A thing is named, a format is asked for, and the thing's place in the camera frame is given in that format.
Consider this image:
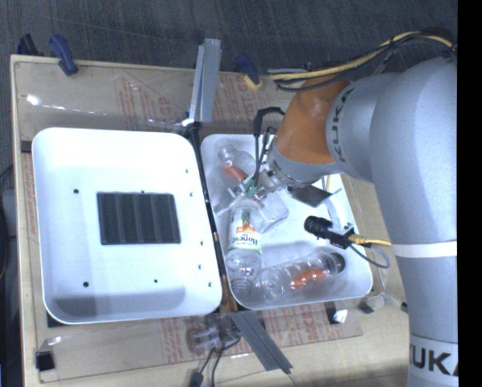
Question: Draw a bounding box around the black cylinder on white bracket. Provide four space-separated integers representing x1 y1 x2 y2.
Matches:
304 193 357 251

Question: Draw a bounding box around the clear bottle white green label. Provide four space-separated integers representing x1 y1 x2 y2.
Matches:
225 206 264 298

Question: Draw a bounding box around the small clear plastic bottle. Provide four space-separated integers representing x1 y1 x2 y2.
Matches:
256 265 291 304

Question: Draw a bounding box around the brown cardboard board red print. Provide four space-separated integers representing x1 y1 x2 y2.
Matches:
19 65 365 365

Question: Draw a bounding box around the clear bottle orange label black cap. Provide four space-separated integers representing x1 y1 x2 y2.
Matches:
280 248 347 294

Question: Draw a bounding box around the black ribbed rectangular panel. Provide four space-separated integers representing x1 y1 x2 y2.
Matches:
96 191 182 246

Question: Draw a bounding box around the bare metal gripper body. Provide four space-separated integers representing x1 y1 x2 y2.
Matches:
235 167 303 202

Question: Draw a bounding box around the black block with thin wires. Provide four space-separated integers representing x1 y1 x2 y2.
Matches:
213 315 243 343

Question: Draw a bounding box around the white plastic tray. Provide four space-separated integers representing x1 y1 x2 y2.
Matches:
31 126 224 326
199 133 375 311

